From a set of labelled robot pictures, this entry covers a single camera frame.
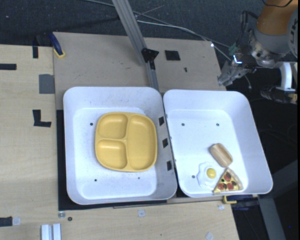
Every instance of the yellow plate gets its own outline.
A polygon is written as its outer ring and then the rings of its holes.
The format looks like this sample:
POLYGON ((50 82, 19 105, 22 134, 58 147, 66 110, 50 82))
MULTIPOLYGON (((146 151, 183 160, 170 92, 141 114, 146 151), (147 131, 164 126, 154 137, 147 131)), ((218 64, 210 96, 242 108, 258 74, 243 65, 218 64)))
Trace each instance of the yellow plate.
POLYGON ((157 160, 157 131, 152 120, 138 113, 110 112, 95 130, 95 155, 112 170, 142 172, 157 160))

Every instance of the pizza slice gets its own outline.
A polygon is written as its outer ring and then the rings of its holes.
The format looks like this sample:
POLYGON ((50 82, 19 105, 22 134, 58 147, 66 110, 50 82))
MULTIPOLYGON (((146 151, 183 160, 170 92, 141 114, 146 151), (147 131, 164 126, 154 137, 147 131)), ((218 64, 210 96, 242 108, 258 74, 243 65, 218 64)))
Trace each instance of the pizza slice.
POLYGON ((242 183, 238 176, 230 168, 226 168, 218 184, 215 186, 213 193, 238 191, 242 189, 242 183))

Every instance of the robotic end effector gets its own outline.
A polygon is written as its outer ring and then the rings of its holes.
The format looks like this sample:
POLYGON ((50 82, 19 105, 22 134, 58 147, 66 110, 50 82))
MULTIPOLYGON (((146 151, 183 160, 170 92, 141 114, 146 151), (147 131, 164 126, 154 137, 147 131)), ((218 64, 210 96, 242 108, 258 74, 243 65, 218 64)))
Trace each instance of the robotic end effector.
POLYGON ((298 84, 298 63, 283 62, 282 58, 291 52, 298 59, 298 0, 267 0, 259 16, 243 11, 240 36, 229 52, 233 59, 226 61, 221 69, 220 86, 229 86, 235 79, 253 73, 257 68, 280 69, 281 86, 266 86, 260 94, 275 102, 297 104, 292 84, 293 77, 298 84), (249 15, 257 22, 249 31, 248 43, 241 44, 249 15))

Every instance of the toy fried egg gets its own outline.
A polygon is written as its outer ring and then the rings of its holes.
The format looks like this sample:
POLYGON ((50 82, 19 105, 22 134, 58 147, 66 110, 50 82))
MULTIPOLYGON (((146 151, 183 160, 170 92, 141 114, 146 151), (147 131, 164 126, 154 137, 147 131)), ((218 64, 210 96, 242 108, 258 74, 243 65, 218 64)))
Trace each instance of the toy fried egg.
POLYGON ((202 188, 213 190, 217 185, 224 168, 214 162, 203 162, 199 164, 199 172, 196 175, 198 183, 202 188))

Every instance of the egg yolk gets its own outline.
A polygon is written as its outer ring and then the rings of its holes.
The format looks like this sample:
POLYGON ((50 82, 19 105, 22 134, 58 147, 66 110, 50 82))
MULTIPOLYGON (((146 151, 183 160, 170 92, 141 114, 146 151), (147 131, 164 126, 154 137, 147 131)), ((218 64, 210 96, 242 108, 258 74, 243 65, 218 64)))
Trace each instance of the egg yolk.
POLYGON ((216 171, 213 168, 209 168, 208 170, 206 170, 206 175, 210 178, 210 179, 214 179, 216 177, 216 171))

